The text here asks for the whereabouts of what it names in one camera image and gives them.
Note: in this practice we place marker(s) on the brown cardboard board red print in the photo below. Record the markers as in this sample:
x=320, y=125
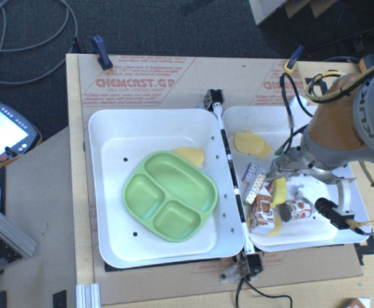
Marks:
x=174, y=82

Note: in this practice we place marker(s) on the yellow banana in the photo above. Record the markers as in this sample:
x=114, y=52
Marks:
x=279, y=192

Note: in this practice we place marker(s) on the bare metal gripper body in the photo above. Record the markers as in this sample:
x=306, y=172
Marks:
x=297, y=162

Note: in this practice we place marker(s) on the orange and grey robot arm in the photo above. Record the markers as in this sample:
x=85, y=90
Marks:
x=340, y=124

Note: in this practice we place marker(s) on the pale yellow flat slice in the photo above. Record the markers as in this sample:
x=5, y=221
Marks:
x=247, y=142
x=191, y=154
x=267, y=151

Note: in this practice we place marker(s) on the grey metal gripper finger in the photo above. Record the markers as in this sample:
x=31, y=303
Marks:
x=289, y=175
x=274, y=172

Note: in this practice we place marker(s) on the orange and white carton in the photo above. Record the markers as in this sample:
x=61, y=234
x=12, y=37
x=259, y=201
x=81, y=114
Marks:
x=261, y=213
x=358, y=303

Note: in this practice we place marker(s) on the green divided plate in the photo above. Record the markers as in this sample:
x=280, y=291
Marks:
x=170, y=194

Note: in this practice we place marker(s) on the white plastic tray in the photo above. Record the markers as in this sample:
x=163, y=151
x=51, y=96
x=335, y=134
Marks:
x=302, y=233
x=116, y=204

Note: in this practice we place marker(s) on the thin black and white rod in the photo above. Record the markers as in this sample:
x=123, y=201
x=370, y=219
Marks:
x=229, y=154

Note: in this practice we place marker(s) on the black cylinder on white bracket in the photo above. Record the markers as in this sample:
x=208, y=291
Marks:
x=329, y=208

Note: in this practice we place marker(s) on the small multicoloured print carton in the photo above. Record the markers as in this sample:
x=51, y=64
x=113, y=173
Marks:
x=252, y=172

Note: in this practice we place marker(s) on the white can with red print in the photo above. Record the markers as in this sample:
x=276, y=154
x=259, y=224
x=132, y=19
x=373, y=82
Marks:
x=299, y=210

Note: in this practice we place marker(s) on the white carton with coloured squares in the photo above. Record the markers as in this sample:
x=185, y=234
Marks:
x=254, y=189

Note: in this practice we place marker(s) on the yellow curved toy piece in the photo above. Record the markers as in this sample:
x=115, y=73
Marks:
x=276, y=228

